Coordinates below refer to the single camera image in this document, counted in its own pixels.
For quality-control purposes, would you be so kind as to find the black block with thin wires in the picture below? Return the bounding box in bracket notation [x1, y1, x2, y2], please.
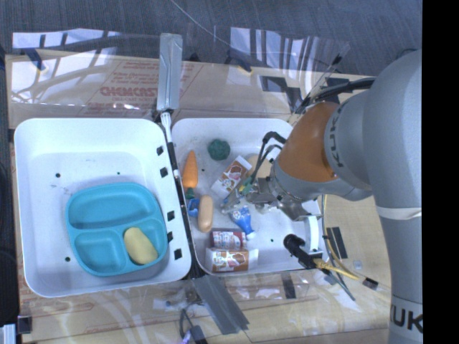
[189, 325, 208, 344]

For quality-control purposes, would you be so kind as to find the tan toy bread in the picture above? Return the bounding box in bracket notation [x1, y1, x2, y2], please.
[247, 153, 274, 179]

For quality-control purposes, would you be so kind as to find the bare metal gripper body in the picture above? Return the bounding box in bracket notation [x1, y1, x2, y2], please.
[246, 176, 292, 215]

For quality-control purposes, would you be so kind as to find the blue divided plate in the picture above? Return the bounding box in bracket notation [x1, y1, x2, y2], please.
[65, 181, 170, 278]

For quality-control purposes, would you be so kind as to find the yellow toy potato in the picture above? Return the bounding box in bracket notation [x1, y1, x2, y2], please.
[123, 226, 159, 266]

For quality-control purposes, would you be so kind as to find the blue and white bottle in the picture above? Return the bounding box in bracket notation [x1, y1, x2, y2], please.
[227, 206, 257, 241]

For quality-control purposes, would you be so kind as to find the brown and white flat carton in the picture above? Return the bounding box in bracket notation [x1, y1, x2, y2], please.
[204, 247, 260, 274]

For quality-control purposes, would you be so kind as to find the tan sausage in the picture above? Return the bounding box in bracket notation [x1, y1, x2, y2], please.
[197, 194, 215, 234]

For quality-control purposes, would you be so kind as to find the white and brown tall carton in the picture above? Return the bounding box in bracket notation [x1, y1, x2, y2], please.
[209, 155, 253, 201]

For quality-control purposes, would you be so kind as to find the brown cardboard board red print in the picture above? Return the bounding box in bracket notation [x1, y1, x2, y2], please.
[5, 48, 392, 344]

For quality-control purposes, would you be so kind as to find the white plastic tray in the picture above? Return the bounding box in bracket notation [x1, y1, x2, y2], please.
[171, 117, 329, 277]
[13, 117, 193, 299]

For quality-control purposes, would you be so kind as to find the orange carrot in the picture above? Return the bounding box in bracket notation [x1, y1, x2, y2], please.
[181, 150, 199, 199]

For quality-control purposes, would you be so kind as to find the black cylinder on white bracket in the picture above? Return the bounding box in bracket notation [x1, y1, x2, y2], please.
[283, 214, 324, 270]

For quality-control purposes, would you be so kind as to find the small blue toy piece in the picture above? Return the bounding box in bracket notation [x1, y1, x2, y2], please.
[186, 197, 201, 219]

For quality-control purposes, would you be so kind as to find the green broccoli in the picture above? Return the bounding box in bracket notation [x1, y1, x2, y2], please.
[207, 138, 232, 162]

